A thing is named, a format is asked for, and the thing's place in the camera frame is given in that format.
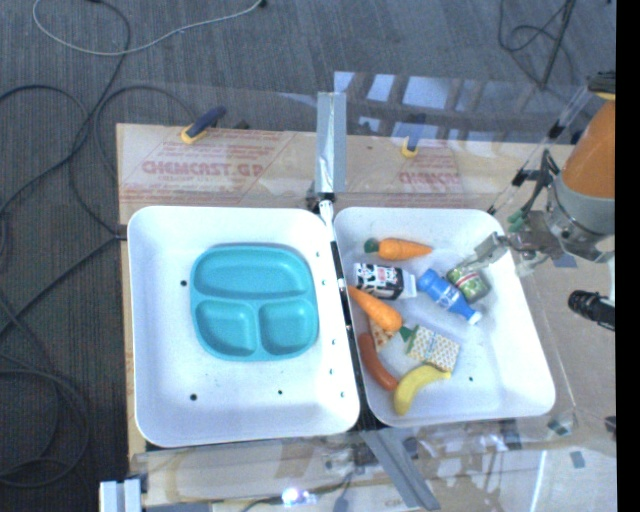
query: sausage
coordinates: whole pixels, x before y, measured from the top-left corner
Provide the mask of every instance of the sausage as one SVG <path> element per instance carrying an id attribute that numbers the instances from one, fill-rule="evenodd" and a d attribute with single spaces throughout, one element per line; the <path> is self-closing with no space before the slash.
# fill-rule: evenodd
<path id="1" fill-rule="evenodd" d="M 373 336 L 363 332 L 358 336 L 358 348 L 362 363 L 375 381 L 387 391 L 393 391 L 398 387 L 398 379 L 391 375 L 378 359 Z"/>

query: gray floor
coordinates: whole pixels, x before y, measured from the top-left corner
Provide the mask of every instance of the gray floor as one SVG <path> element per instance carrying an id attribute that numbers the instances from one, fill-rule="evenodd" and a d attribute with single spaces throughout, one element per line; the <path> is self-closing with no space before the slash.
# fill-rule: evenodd
<path id="1" fill-rule="evenodd" d="M 252 3 L 110 5 L 129 21 L 129 48 L 136 48 Z M 127 473 L 114 241 L 116 122 L 185 125 L 193 112 L 225 104 L 229 114 L 221 126 L 245 121 L 257 129 L 313 131 L 315 112 L 307 100 L 334 90 L 347 74 L 356 77 L 348 91 L 357 114 L 350 117 L 350 133 L 396 133 L 416 111 L 399 106 L 411 84 L 431 80 L 445 90 L 442 112 L 418 107 L 431 109 L 434 136 L 537 141 L 578 87 L 616 68 L 616 2 L 585 0 L 575 3 L 548 81 L 541 83 L 553 57 L 551 36 L 561 28 L 560 16 L 547 21 L 563 5 L 271 0 L 266 8 L 184 31 L 121 59 L 65 47 L 38 29 L 32 2 L 0 0 L 0 300 L 6 306 L 0 312 L 0 508 L 95 510 L 97 483 Z M 37 14 L 53 34 L 79 47 L 116 52 L 125 45 L 122 19 L 104 5 L 42 0 Z M 536 34 L 532 27 L 545 32 L 522 50 L 500 47 L 499 33 L 515 48 Z M 400 85 L 388 100 L 369 101 L 373 84 L 380 85 L 376 77 L 391 75 Z M 474 96 L 478 90 L 486 92 L 484 105 Z M 260 93 L 289 95 L 258 103 L 265 98 Z M 464 98 L 474 115 L 447 115 L 447 101 Z M 593 108 L 576 118 L 567 137 L 580 132 Z M 483 112 L 491 114 L 476 115 Z M 92 130 L 84 132 L 88 113 Z M 78 134 L 87 139 L 75 152 Z M 52 375 L 80 397 L 54 384 Z M 594 407 L 607 414 L 606 406 Z M 20 485 L 25 482 L 28 489 Z"/>

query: beige food item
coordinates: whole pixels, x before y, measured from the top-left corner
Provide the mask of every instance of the beige food item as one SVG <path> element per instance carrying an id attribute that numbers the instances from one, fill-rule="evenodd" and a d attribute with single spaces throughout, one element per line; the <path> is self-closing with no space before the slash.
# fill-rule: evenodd
<path id="1" fill-rule="evenodd" d="M 371 332 L 371 336 L 373 336 L 377 352 L 380 352 L 382 347 L 384 347 L 395 334 L 394 331 L 385 331 L 375 322 L 375 320 L 372 320 L 371 318 L 369 318 L 369 330 Z"/>
<path id="2" fill-rule="evenodd" d="M 458 359 L 460 344 L 426 327 L 419 326 L 407 348 L 407 354 L 443 372 L 452 372 Z"/>

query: soda can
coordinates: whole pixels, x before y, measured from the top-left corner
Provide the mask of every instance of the soda can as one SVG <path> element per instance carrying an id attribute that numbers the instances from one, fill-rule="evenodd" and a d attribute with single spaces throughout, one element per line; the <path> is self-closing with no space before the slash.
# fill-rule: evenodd
<path id="1" fill-rule="evenodd" d="M 464 266 L 449 270 L 447 279 L 462 292 L 469 304 L 486 297 L 490 291 L 489 285 L 479 271 L 469 270 Z"/>

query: yellow banana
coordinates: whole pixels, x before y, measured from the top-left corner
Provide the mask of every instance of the yellow banana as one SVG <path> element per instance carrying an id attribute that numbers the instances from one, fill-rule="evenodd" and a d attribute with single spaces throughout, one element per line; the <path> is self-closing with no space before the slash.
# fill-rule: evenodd
<path id="1" fill-rule="evenodd" d="M 409 411 L 413 399 L 424 386 L 436 380 L 448 379 L 451 372 L 440 370 L 423 364 L 406 373 L 398 382 L 398 387 L 393 393 L 393 407 L 400 416 Z"/>

